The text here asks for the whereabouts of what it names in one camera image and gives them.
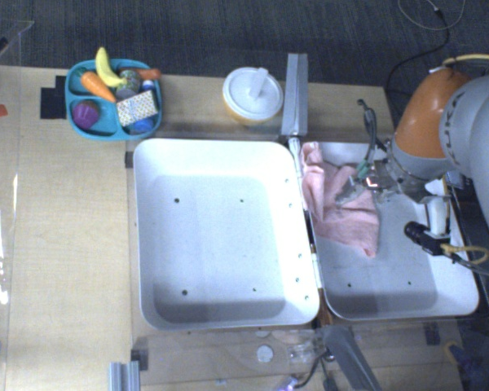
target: blue tray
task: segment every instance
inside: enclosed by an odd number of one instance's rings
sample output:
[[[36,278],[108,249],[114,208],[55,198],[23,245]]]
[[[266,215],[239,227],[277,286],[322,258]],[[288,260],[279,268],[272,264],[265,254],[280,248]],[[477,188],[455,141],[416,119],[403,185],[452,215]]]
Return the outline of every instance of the blue tray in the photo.
[[[131,59],[110,59],[112,70],[117,71],[119,68],[150,68],[143,62],[133,61]],[[78,134],[84,138],[96,140],[129,140],[141,139],[152,135],[161,123],[162,102],[161,89],[158,81],[154,81],[156,86],[155,94],[157,101],[157,114],[151,116],[153,127],[151,130],[141,134],[131,134],[130,128],[121,126],[117,116],[116,104],[108,102],[100,97],[89,93],[80,83],[80,77],[77,74],[79,68],[95,71],[95,61],[82,61],[74,65],[68,72],[65,80],[65,106],[67,108],[67,117],[71,126]],[[99,120],[88,130],[81,129],[73,120],[73,107],[81,101],[94,101],[99,109]]]

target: pink cloth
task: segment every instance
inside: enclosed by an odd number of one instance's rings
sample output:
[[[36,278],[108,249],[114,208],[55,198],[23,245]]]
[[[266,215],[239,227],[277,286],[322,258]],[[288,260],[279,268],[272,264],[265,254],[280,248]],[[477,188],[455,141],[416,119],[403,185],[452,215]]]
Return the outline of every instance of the pink cloth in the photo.
[[[338,208],[335,195],[355,168],[338,168],[323,160],[317,142],[301,149],[302,194],[314,216],[315,233],[326,239],[361,248],[367,256],[377,252],[379,220],[370,191]]]

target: toy banana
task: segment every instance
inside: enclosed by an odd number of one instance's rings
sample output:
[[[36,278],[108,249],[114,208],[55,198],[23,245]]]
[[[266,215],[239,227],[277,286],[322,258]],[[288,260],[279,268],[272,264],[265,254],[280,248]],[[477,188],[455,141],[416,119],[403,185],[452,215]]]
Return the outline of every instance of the toy banana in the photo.
[[[107,51],[103,47],[100,47],[98,52],[96,52],[96,72],[109,87],[118,87],[121,84],[126,84],[126,78],[119,78],[111,69]]]

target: gray carpet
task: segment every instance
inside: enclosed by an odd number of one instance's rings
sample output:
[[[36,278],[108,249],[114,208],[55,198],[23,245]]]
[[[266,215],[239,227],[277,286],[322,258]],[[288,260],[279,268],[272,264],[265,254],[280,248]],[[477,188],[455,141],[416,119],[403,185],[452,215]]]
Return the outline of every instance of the gray carpet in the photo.
[[[463,2],[432,1],[449,24]],[[423,1],[402,4],[417,21],[443,26]],[[29,66],[70,68],[106,46],[166,73],[223,77],[261,65],[284,79],[287,53],[304,52],[311,81],[373,86],[445,37],[407,20],[398,0],[0,0],[0,17],[34,20],[24,39]],[[489,0],[466,0],[449,44],[400,68],[392,86],[412,92],[428,68],[470,52],[489,53]],[[402,100],[395,106],[398,120]]]

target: toy carrot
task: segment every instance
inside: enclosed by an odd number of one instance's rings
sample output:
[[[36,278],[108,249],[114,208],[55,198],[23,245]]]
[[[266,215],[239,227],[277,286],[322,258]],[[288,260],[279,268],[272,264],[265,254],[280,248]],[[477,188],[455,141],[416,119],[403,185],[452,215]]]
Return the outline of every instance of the toy carrot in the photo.
[[[116,97],[114,97],[114,94],[108,89],[102,79],[98,77],[98,74],[87,71],[85,68],[79,68],[76,74],[80,77],[80,83],[86,90],[111,103],[116,102]]]
[[[161,78],[161,71],[157,68],[132,68],[124,67],[120,68],[120,72],[130,69],[136,71],[142,80],[159,80]]]

